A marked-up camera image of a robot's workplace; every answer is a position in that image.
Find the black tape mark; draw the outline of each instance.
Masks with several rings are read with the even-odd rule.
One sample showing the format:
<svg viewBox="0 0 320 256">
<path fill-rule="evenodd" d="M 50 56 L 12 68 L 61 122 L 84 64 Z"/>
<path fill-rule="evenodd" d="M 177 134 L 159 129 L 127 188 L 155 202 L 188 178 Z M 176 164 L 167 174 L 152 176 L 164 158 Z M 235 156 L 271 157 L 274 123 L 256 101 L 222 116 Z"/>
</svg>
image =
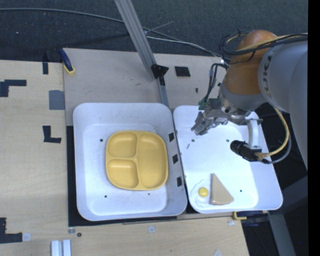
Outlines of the black tape mark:
<svg viewBox="0 0 320 256">
<path fill-rule="evenodd" d="M 42 74 L 44 75 L 49 74 L 49 65 L 47 62 L 42 62 Z"/>
<path fill-rule="evenodd" d="M 61 90 L 49 91 L 49 109 L 64 110 L 65 109 L 65 93 Z"/>
<path fill-rule="evenodd" d="M 6 234 L 6 218 L 0 218 L 0 244 L 22 242 L 22 233 Z"/>
<path fill-rule="evenodd" d="M 9 86 L 27 86 L 27 80 L 5 79 L 3 82 L 0 82 L 0 97 L 9 96 Z"/>
<path fill-rule="evenodd" d="M 176 178 L 176 185 L 178 187 L 180 187 L 182 185 L 182 178 L 181 177 Z"/>
<path fill-rule="evenodd" d="M 190 77 L 189 68 L 186 66 L 175 66 L 175 73 L 177 77 Z"/>
<path fill-rule="evenodd" d="M 178 155 L 175 154 L 173 157 L 172 157 L 172 161 L 173 161 L 173 164 L 175 164 L 176 162 L 178 162 Z"/>
<path fill-rule="evenodd" d="M 43 134 L 44 134 L 43 142 L 61 143 L 61 138 L 52 138 L 51 137 L 51 126 L 50 125 L 43 125 L 42 128 L 43 128 Z"/>
<path fill-rule="evenodd" d="M 172 133 L 169 134 L 169 141 L 172 142 L 174 139 L 175 139 L 175 135 L 172 132 Z"/>
</svg>

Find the cheese wedge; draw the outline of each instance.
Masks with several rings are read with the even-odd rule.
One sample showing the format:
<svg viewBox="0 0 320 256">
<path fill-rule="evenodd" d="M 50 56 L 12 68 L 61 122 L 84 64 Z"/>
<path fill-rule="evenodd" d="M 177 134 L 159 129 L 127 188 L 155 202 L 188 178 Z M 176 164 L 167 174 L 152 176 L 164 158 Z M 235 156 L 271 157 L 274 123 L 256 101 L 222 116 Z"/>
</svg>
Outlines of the cheese wedge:
<svg viewBox="0 0 320 256">
<path fill-rule="evenodd" d="M 230 204 L 234 198 L 214 173 L 211 175 L 210 204 L 223 206 Z"/>
</svg>

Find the blue clamp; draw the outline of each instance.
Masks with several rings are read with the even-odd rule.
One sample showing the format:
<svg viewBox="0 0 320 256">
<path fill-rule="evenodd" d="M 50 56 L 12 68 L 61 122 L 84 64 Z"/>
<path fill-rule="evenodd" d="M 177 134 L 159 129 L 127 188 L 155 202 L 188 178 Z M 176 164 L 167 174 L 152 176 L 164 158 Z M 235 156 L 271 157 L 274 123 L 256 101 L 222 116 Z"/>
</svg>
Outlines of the blue clamp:
<svg viewBox="0 0 320 256">
<path fill-rule="evenodd" d="M 76 72 L 76 69 L 72 66 L 70 59 L 68 58 L 68 55 L 63 49 L 59 49 L 59 55 L 63 62 L 63 68 L 64 70 L 69 74 L 72 75 Z"/>
</svg>

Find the black clip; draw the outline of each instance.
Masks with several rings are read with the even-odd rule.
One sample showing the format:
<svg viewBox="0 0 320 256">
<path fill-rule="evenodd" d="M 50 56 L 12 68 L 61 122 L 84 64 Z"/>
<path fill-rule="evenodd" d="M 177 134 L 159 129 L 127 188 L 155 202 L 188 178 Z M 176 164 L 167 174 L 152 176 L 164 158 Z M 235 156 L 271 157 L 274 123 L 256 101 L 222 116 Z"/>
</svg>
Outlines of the black clip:
<svg viewBox="0 0 320 256">
<path fill-rule="evenodd" d="M 153 64 L 151 66 L 151 70 L 152 70 L 152 73 L 154 75 L 154 78 L 159 78 L 160 85 L 162 85 L 162 86 L 166 86 L 164 75 L 167 73 L 168 69 L 169 68 L 166 67 L 166 66 L 160 66 L 160 65 L 157 65 L 157 64 Z"/>
</svg>

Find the metal bracket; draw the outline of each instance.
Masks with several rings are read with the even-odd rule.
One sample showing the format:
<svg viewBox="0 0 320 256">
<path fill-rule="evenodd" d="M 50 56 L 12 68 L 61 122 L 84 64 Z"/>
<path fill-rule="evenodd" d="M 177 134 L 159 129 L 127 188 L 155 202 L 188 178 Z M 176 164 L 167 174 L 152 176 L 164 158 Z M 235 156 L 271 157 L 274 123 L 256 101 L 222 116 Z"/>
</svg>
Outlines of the metal bracket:
<svg viewBox="0 0 320 256">
<path fill-rule="evenodd" d="M 151 70 L 154 75 L 154 78 L 156 78 L 156 79 L 159 78 L 160 85 L 162 85 L 162 86 L 166 86 L 164 75 L 167 73 L 168 69 L 169 68 L 166 66 L 160 66 L 157 64 L 153 64 L 151 66 Z"/>
<path fill-rule="evenodd" d="M 50 256 L 71 256 L 71 240 L 51 241 Z"/>
<path fill-rule="evenodd" d="M 249 131 L 249 149 L 256 149 L 259 146 L 259 124 L 261 121 L 259 119 L 249 119 L 246 123 Z"/>
</svg>

